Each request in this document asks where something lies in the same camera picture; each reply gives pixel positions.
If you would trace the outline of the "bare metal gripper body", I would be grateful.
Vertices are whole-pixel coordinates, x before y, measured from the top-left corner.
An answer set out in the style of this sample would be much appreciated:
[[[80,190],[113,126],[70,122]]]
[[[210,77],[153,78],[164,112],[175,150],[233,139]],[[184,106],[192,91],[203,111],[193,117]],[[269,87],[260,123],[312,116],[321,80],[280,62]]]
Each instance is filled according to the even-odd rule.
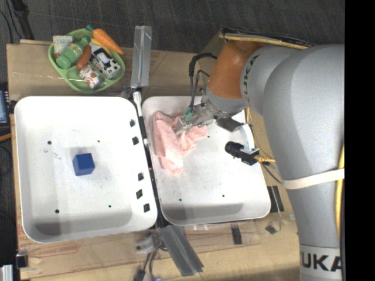
[[[210,125],[219,111],[212,105],[206,96],[202,96],[199,103],[191,103],[179,118],[184,118],[190,130],[194,126]]]

